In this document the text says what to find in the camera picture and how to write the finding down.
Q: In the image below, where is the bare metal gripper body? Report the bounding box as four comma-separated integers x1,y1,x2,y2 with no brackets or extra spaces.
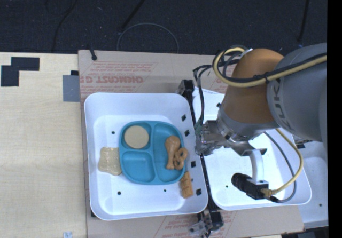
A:
195,120,237,156

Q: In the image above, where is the brown toy pretzel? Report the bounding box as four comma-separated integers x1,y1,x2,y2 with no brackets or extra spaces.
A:
173,147,189,171

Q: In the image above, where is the tan toy chicken drumstick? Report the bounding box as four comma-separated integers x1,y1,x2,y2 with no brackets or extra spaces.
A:
164,135,182,170

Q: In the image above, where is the brown toy bread stick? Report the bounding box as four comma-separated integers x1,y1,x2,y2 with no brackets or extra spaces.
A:
179,171,195,199

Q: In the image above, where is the white plastic tray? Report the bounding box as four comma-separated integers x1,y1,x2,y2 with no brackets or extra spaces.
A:
84,92,209,221
192,86,313,211

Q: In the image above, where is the beige round biscuit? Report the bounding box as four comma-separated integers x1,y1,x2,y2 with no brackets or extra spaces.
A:
123,125,150,149

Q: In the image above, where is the blue divided plate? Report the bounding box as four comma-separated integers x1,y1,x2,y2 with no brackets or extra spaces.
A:
119,121,186,186

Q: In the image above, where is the brown cardboard board, red print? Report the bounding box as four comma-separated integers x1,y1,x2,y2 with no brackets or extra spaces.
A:
77,49,306,238

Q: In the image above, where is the beige toy bread slice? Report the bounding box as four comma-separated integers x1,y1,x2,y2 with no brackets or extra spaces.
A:
97,146,123,177

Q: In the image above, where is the black block with thin wires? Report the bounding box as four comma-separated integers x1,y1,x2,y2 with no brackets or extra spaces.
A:
178,79,195,97
208,211,224,231

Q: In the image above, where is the black cylinder on white bracket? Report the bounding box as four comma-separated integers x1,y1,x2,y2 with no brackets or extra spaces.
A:
231,148,269,201

